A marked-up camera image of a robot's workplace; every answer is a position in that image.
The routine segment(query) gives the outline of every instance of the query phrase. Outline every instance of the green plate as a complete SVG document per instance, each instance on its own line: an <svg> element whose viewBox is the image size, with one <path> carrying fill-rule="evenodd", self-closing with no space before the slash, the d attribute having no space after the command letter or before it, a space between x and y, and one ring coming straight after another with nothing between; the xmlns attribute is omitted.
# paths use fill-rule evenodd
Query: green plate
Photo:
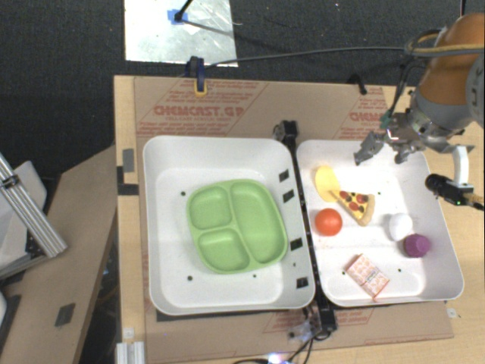
<svg viewBox="0 0 485 364"><path fill-rule="evenodd" d="M276 203L255 180L228 180L196 190L187 202L187 218L200 258L221 274L271 265L288 250Z"/></svg>

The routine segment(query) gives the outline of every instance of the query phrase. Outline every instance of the toy pizza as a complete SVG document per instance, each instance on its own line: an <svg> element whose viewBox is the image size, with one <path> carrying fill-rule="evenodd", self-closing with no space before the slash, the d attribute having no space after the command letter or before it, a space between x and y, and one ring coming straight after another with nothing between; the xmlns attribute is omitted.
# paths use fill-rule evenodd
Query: toy pizza
<svg viewBox="0 0 485 364"><path fill-rule="evenodd" d="M362 227L371 222L374 214L375 197L372 194L354 193L343 190L330 191L337 202Z"/></svg>

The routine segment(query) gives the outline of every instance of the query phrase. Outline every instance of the white ball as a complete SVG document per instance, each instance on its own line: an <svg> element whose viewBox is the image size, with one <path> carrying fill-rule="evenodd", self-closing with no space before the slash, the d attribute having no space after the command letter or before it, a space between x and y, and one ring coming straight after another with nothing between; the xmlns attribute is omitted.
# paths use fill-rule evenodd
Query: white ball
<svg viewBox="0 0 485 364"><path fill-rule="evenodd" d="M394 241L404 239L412 232L412 219L405 213L397 213L389 221L389 232Z"/></svg>

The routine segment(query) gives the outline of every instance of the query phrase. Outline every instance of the yellow oval object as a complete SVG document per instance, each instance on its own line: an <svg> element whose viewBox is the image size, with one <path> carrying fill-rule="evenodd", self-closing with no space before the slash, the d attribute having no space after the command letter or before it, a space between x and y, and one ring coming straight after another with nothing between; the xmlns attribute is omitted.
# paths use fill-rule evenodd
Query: yellow oval object
<svg viewBox="0 0 485 364"><path fill-rule="evenodd" d="M318 195L327 202L336 202L331 190L340 190L339 180L330 166L320 166L315 174L315 186Z"/></svg>

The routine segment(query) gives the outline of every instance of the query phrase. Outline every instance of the red ball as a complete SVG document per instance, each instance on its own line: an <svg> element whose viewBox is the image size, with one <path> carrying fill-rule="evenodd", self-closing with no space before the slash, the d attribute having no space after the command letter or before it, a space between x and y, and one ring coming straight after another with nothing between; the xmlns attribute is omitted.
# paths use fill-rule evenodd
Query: red ball
<svg viewBox="0 0 485 364"><path fill-rule="evenodd" d="M325 236L335 236L342 229L342 216L335 209L320 210L315 216L315 226Z"/></svg>

